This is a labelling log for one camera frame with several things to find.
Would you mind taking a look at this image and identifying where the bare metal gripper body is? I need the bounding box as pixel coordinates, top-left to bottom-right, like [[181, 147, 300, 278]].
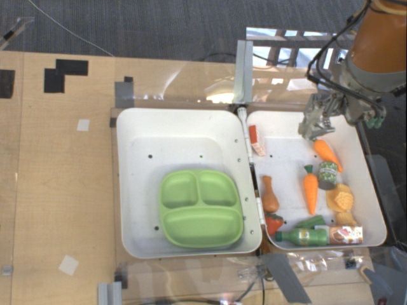
[[332, 74, 387, 127]]

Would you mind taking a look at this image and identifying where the orange carrot with green top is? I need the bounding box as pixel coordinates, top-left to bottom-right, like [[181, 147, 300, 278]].
[[302, 165, 320, 216]]

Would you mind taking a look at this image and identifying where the white plastic tray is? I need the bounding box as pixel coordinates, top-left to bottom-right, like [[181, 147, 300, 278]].
[[116, 107, 263, 260], [246, 109, 388, 252]]

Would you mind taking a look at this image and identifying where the yellow biscuit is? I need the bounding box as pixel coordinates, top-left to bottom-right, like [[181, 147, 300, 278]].
[[326, 182, 351, 212], [336, 190, 355, 212], [335, 211, 358, 227]]

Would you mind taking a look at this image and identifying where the green bean pod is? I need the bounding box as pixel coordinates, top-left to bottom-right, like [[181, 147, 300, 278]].
[[294, 214, 326, 229]]

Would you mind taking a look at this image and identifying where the brown chicken drumstick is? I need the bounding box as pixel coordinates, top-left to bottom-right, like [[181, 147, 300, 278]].
[[261, 175, 280, 214]]

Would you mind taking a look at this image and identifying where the orange printed can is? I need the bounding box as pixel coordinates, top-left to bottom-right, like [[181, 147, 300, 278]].
[[327, 224, 364, 246]]

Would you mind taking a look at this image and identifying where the green divided plate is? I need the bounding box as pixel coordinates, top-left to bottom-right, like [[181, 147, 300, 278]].
[[158, 169, 245, 249]]

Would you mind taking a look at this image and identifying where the green bottle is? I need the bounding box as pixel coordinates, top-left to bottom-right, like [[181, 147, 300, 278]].
[[275, 227, 330, 247]]

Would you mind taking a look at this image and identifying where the orange and white carton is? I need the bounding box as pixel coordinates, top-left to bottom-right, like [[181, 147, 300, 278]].
[[248, 125, 267, 158]]

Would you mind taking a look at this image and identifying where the red strawberry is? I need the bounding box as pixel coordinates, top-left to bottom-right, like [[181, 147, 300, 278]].
[[264, 213, 285, 237]]

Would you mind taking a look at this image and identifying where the green can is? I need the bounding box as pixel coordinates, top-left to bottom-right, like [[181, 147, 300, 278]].
[[317, 161, 339, 191]]

